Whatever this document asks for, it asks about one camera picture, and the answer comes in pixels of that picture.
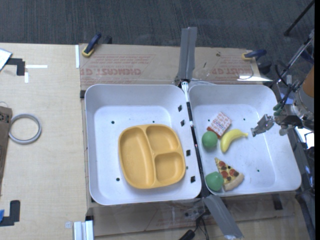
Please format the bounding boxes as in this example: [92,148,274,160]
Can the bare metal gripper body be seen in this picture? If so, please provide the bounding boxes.
[273,105,315,132]

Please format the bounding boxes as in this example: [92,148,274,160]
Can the white plastic tray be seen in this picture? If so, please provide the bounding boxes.
[187,84,302,197]
[84,83,202,206]

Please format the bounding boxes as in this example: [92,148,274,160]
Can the yellow banana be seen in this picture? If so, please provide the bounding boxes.
[220,128,249,154]

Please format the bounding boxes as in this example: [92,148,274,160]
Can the red and white packet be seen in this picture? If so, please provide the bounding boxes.
[206,111,233,138]

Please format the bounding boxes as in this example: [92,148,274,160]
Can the green ball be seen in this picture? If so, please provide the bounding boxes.
[205,171,225,192]
[201,130,219,150]

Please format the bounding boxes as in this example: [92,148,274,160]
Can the pizza slice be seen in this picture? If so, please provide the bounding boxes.
[214,157,245,192]

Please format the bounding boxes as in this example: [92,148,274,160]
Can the thin black and white rod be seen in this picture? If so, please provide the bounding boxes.
[181,81,207,198]

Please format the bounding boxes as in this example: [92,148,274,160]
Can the yellow divided plate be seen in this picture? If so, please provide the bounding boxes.
[118,123,187,190]

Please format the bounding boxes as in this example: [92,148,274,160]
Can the brown cardboard board red print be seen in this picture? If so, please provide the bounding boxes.
[78,43,301,237]

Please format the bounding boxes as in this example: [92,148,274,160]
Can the brown paper bag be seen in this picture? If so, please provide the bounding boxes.
[0,105,13,196]

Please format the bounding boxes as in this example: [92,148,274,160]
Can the white paper sheet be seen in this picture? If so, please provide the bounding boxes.
[0,48,13,71]

